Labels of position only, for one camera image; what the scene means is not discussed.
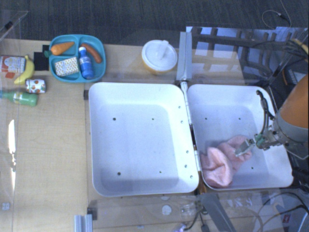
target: blue bottle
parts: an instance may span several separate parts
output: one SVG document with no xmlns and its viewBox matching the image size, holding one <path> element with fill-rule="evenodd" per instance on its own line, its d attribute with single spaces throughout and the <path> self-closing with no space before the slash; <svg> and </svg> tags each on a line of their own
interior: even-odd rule
<svg viewBox="0 0 309 232">
<path fill-rule="evenodd" d="M 78 51 L 81 54 L 81 57 L 79 58 L 79 64 L 81 67 L 83 78 L 87 80 L 94 78 L 91 59 L 86 55 L 86 48 L 82 46 L 78 49 Z"/>
</svg>

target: green bottle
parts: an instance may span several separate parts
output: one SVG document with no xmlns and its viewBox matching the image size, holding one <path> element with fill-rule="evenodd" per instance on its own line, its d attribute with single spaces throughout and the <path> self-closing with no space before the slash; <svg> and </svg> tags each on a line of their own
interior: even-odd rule
<svg viewBox="0 0 309 232">
<path fill-rule="evenodd" d="M 6 98 L 11 102 L 14 102 L 16 104 L 21 105 L 27 105 L 27 106 L 35 106 L 38 101 L 38 95 L 37 94 L 29 94 L 26 92 L 2 92 L 0 91 L 0 98 Z"/>
</svg>

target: lid handle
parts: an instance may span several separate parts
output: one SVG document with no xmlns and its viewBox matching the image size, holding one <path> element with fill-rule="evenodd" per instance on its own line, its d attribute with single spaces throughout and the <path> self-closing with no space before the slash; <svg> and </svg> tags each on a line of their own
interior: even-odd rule
<svg viewBox="0 0 309 232">
<path fill-rule="evenodd" d="M 168 41 L 162 41 L 159 48 L 158 48 L 158 51 L 156 53 L 156 56 L 158 58 L 158 60 L 161 60 L 166 52 L 166 49 L 169 45 L 169 42 Z"/>
</svg>

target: white plastic tray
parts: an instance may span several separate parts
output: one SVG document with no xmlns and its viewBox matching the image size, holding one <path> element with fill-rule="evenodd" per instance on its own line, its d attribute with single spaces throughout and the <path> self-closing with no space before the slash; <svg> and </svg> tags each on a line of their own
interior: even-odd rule
<svg viewBox="0 0 309 232">
<path fill-rule="evenodd" d="M 263 125 L 260 90 L 274 114 L 268 93 L 252 86 L 192 85 L 188 90 L 194 133 L 199 152 L 217 147 L 236 135 L 253 138 Z M 284 146 L 267 151 L 252 150 L 253 156 L 234 175 L 232 185 L 220 190 L 282 188 L 293 181 L 292 168 Z"/>
<path fill-rule="evenodd" d="M 96 83 L 89 91 L 93 185 L 103 196 L 187 193 L 198 173 L 182 91 Z"/>
</svg>

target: carrot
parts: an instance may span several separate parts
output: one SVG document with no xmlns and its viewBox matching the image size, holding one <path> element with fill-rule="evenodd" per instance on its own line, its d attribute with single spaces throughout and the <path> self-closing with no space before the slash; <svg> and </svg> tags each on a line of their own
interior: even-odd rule
<svg viewBox="0 0 309 232">
<path fill-rule="evenodd" d="M 64 42 L 55 44 L 50 48 L 50 51 L 44 51 L 44 55 L 48 58 L 51 54 L 53 55 L 61 55 L 66 50 L 68 50 L 71 46 L 73 46 L 75 43 L 73 41 L 71 42 Z"/>
<path fill-rule="evenodd" d="M 102 62 L 100 54 L 92 46 L 85 43 L 82 43 L 81 46 L 86 48 L 86 51 L 93 56 L 96 63 L 100 64 Z"/>
</svg>

